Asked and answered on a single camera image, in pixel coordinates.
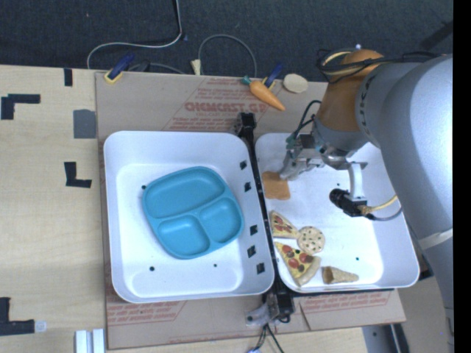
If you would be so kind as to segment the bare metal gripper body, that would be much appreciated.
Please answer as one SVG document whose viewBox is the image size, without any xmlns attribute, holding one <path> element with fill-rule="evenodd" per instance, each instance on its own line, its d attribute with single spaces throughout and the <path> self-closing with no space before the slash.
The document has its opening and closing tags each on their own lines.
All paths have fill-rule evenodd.
<svg viewBox="0 0 471 353">
<path fill-rule="evenodd" d="M 316 140 L 312 134 L 291 134 L 286 139 L 283 163 L 293 160 L 296 163 L 324 163 L 336 167 L 345 163 L 353 154 L 353 150 L 344 151 L 323 140 Z"/>
</svg>

